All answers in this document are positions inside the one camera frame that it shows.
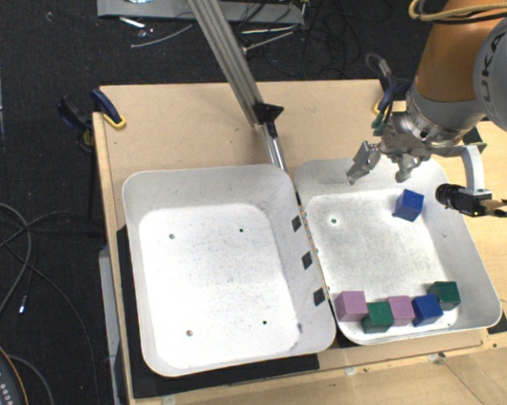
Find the blue cube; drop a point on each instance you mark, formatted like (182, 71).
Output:
(426, 310)
(408, 205)

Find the black cylinder on white bracket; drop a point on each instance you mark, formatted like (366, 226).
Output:
(464, 182)

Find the white plastic tray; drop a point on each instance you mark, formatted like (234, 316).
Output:
(215, 269)
(378, 253)

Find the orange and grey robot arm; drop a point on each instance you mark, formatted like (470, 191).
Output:
(456, 62)

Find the pale wood board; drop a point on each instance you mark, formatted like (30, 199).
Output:
(239, 129)

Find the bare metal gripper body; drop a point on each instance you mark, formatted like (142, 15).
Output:
(405, 137)

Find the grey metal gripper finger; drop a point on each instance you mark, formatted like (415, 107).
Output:
(406, 167)
(363, 163)

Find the pink cube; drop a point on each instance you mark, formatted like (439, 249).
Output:
(401, 310)
(351, 305)

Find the green cube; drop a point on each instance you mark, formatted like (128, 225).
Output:
(377, 317)
(445, 294)

